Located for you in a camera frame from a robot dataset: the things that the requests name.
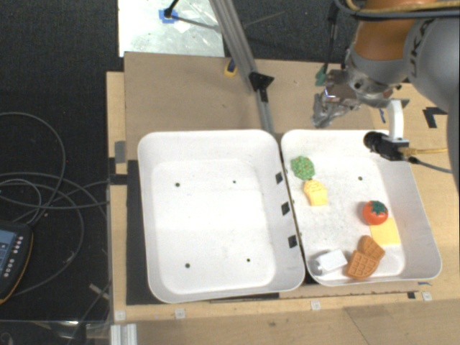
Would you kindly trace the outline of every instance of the black carpet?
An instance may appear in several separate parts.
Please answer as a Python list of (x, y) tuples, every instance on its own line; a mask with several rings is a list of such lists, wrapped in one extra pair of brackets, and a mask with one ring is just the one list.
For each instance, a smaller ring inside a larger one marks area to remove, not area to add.
[[(243, 24), (284, 12), (247, 27), (255, 57), (324, 60), (331, 0), (234, 1)], [(109, 176), (105, 74), (122, 70), (117, 14), (117, 0), (0, 0), (0, 112), (23, 111), (49, 122), (66, 148), (65, 176), (80, 185)], [(342, 14), (339, 24), (334, 62), (342, 60), (355, 28)], [(60, 149), (53, 136), (18, 116), (0, 118), (0, 173), (15, 171), (60, 171)], [(47, 179), (35, 182), (52, 185)], [(105, 200), (103, 186), (92, 192)], [(33, 193), (18, 193), (33, 202)], [(90, 203), (81, 195), (75, 198), (76, 203)], [(0, 202), (0, 219), (13, 219), (22, 211)], [(0, 320), (76, 319), (87, 311), (96, 298), (88, 286), (103, 288), (108, 282), (108, 248), (100, 211), (92, 208), (82, 214), (84, 244), (72, 265), (48, 284), (1, 305)], [(18, 291), (65, 265), (80, 233), (75, 212), (44, 216), (35, 229), (31, 262)], [(107, 302), (100, 300), (88, 319), (100, 320), (106, 308)]]

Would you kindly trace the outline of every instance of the red tomato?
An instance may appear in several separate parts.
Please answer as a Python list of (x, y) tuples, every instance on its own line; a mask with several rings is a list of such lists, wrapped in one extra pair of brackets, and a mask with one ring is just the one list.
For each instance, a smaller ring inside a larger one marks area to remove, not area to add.
[(380, 225), (388, 219), (388, 209), (379, 201), (369, 201), (362, 209), (364, 220), (369, 225)]

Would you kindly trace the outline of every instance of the white tray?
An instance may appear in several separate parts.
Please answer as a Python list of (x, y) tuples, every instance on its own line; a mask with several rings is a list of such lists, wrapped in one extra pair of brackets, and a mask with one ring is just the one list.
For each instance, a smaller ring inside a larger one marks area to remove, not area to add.
[[(285, 171), (307, 268), (322, 285), (419, 280), (441, 271), (441, 258), (408, 162), (390, 162), (363, 144), (368, 131), (293, 130), (281, 141)], [(326, 206), (310, 206), (303, 181), (294, 176), (290, 161), (309, 157), (314, 179), (328, 190)], [(385, 247), (377, 271), (366, 280), (344, 275), (344, 268), (323, 275), (316, 269), (318, 255), (341, 249), (350, 258), (362, 235), (371, 235), (361, 218), (362, 204), (382, 201), (394, 218), (401, 245)]]
[(158, 299), (273, 293), (302, 283), (280, 151), (267, 132), (151, 133), (138, 159), (148, 281)]

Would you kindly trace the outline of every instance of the black bracket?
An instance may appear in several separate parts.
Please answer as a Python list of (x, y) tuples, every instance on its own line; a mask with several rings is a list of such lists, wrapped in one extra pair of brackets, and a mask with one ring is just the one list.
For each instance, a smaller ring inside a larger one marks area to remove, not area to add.
[(252, 89), (259, 91), (262, 102), (268, 102), (267, 87), (274, 81), (273, 77), (258, 72), (249, 74), (249, 81), (251, 82)]

